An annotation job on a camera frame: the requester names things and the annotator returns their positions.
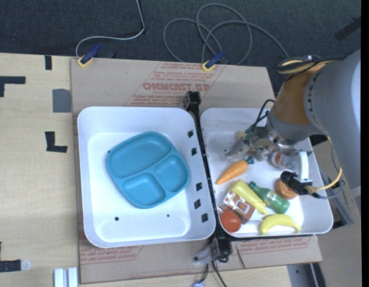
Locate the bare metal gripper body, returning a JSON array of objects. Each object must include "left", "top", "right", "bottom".
[{"left": 245, "top": 127, "right": 297, "bottom": 157}]

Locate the white and red small bottle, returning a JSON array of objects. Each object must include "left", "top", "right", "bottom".
[{"left": 270, "top": 151, "right": 299, "bottom": 170}]

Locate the orange carrot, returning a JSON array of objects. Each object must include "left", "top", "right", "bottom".
[{"left": 215, "top": 155, "right": 255, "bottom": 185}]

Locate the yellow squeeze bottle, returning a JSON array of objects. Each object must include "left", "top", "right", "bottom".
[{"left": 230, "top": 179, "right": 269, "bottom": 216}]

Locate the brown and white carton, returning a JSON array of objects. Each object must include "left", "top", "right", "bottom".
[{"left": 217, "top": 189, "right": 257, "bottom": 225}]

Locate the green bottle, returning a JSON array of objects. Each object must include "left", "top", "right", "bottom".
[{"left": 248, "top": 181, "right": 291, "bottom": 215}]

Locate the red tomato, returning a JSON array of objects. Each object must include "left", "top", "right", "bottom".
[{"left": 219, "top": 209, "right": 242, "bottom": 233}]

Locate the yellow banana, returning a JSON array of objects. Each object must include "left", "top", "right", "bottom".
[{"left": 258, "top": 213, "right": 302, "bottom": 235}]

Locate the white plastic tray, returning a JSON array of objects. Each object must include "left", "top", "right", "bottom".
[
  {"left": 77, "top": 106, "right": 216, "bottom": 249},
  {"left": 199, "top": 107, "right": 335, "bottom": 239}
]

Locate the blue divided plate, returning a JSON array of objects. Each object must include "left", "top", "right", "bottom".
[{"left": 105, "top": 130, "right": 191, "bottom": 210}]

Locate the brown cardboard board red print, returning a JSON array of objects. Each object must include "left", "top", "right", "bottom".
[{"left": 69, "top": 57, "right": 324, "bottom": 284}]

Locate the black cylinder on white bracket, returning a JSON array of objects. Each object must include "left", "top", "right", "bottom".
[{"left": 280, "top": 150, "right": 315, "bottom": 196}]

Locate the black block with thin wires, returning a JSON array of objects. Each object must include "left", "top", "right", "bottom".
[
  {"left": 216, "top": 236, "right": 234, "bottom": 257},
  {"left": 185, "top": 90, "right": 202, "bottom": 112}
]

